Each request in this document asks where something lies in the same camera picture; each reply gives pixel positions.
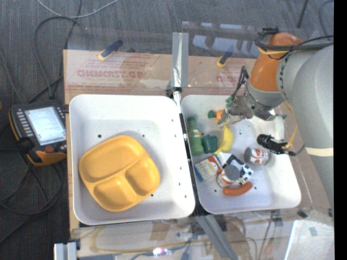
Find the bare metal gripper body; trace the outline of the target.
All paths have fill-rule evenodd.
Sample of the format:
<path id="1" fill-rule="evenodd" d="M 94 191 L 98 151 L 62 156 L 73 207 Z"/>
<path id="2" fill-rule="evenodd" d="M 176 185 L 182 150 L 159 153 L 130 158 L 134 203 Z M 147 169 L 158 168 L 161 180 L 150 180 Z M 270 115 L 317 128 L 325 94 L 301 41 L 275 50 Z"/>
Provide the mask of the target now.
<path id="1" fill-rule="evenodd" d="M 241 95 L 237 95 L 232 101 L 232 104 L 228 106 L 228 114 L 237 116 L 240 119 L 251 119 L 253 117 L 252 110 L 246 104 L 245 98 Z"/>

